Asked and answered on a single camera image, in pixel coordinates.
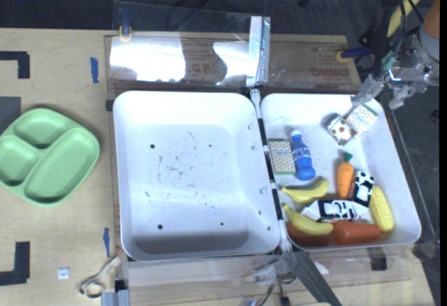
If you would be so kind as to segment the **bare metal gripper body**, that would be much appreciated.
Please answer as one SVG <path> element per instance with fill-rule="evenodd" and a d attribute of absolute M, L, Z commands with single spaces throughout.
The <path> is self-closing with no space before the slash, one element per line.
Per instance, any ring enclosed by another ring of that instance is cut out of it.
<path fill-rule="evenodd" d="M 404 36 L 383 58 L 389 85 L 409 85 L 417 92 L 439 86 L 440 40 L 431 36 Z"/>

